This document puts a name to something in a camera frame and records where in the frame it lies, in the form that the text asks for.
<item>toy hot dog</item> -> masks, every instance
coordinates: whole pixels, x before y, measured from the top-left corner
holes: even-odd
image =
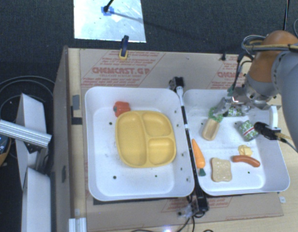
[[[252,157],[249,157],[249,156],[233,156],[232,157],[232,161],[233,162],[245,162],[247,164],[250,164],[251,166],[255,167],[255,168],[258,168],[261,163],[257,160],[257,159],[254,159]]]

